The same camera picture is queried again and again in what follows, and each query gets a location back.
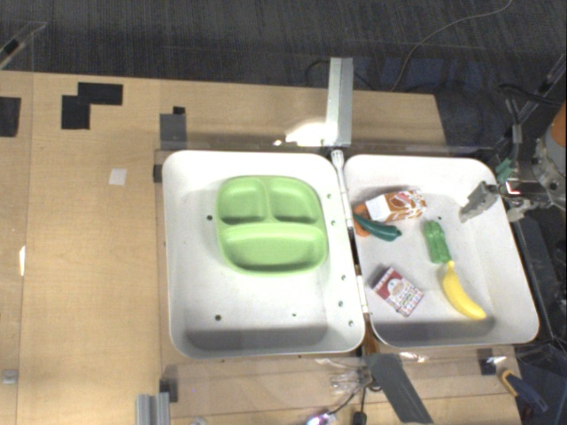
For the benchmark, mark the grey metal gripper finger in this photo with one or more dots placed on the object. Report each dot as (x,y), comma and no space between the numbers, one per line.
(477,203)

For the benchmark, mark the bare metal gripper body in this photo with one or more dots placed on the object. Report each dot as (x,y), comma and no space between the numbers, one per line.
(527,191)

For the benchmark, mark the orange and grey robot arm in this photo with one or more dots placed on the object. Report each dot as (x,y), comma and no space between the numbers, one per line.
(562,133)

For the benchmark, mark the light green toy vegetable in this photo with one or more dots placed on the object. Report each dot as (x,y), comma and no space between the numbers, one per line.
(436,242)

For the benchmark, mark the orange and white carton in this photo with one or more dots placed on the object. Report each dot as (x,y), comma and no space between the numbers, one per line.
(398,205)

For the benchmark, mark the white plastic tray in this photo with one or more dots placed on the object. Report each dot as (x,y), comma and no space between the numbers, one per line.
(487,290)
(266,308)

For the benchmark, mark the yellow banana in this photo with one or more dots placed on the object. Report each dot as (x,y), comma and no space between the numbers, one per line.
(458,295)

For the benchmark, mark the dark green toy vegetable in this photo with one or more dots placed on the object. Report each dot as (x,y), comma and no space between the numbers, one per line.
(381,230)

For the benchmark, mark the orange toy food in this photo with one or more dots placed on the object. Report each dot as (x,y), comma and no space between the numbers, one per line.
(362,232)

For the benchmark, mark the red and white packet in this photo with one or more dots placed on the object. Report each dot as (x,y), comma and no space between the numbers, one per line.
(396,292)

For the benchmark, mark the green divided plate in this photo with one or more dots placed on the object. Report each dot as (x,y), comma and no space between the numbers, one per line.
(270,246)

